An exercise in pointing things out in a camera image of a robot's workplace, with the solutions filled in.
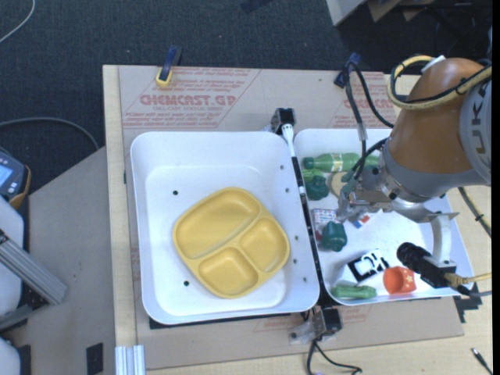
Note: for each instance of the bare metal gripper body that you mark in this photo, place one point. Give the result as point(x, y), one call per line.
point(367, 193)

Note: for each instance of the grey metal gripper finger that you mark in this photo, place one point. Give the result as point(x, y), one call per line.
point(342, 211)
point(357, 213)

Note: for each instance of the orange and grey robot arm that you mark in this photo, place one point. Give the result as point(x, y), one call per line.
point(429, 131)

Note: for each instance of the blue and red small packet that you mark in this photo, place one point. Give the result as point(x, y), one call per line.
point(361, 221)

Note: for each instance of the white packet with red print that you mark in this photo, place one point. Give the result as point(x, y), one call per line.
point(323, 217)

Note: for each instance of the beige round biscuit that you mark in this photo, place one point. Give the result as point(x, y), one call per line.
point(336, 184)

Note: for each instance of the white plastic tray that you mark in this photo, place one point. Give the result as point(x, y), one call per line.
point(164, 248)
point(390, 233)

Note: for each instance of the green plastic bottle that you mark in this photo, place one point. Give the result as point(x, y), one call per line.
point(332, 161)

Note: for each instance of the light green toy vegetable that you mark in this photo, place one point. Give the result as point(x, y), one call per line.
point(311, 173)

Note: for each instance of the black and white carton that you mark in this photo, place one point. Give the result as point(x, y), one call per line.
point(367, 266)

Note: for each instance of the thin black and white rod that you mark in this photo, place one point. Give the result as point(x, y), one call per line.
point(298, 170)

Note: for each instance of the orange cup with yellow star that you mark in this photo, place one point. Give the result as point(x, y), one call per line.
point(398, 280)

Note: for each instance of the light green toy cucumber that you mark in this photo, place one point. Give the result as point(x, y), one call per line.
point(353, 292)

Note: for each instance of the yellow divided plate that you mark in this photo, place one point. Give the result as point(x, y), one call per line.
point(218, 225)

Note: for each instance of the brown cardboard board red print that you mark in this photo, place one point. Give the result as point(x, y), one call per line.
point(218, 92)

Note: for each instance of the black cylinder on white bracket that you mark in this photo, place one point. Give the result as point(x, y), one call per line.
point(423, 266)

